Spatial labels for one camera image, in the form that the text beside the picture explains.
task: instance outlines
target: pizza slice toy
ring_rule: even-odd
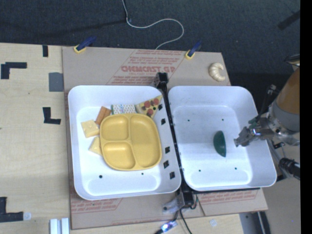
[[[154,117],[154,115],[156,114],[156,111],[158,109],[160,100],[162,99],[162,95],[157,96],[153,99],[150,100],[146,100],[140,104],[135,105],[136,107],[136,111],[139,114],[144,114],[147,115],[151,118]]]

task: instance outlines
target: blue clamp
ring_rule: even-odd
[[[201,48],[201,41],[199,40],[197,43],[195,43],[193,48],[191,48],[188,52],[186,52],[185,58],[187,60],[192,59],[194,57],[195,51],[200,50],[200,48]]]
[[[81,44],[74,47],[74,51],[77,54],[80,54],[81,52],[86,50],[86,47],[92,45],[92,43],[95,42],[97,38],[96,37],[88,37],[86,40],[84,40]]]

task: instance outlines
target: green object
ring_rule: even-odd
[[[214,135],[214,148],[222,157],[226,156],[225,138],[222,131],[218,131]]]
[[[248,121],[248,123],[250,124],[249,128],[255,128],[257,125],[256,117]]]

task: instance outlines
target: yellow divided plate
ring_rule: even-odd
[[[100,142],[105,162],[116,170],[149,169],[161,160],[157,127],[143,114],[117,114],[104,118],[100,126]]]

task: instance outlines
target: cheese slice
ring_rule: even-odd
[[[153,118],[157,112],[161,99],[162,99],[162,95],[157,96],[150,100],[146,100],[140,104],[137,104],[136,111],[140,114],[144,114]]]
[[[100,138],[99,136],[96,136],[93,141],[91,146],[89,147],[89,151],[96,153],[98,155],[102,156],[102,149],[101,149],[101,143],[100,143]]]
[[[84,135],[86,138],[99,135],[98,125],[94,122],[94,120],[88,120],[81,123]]]

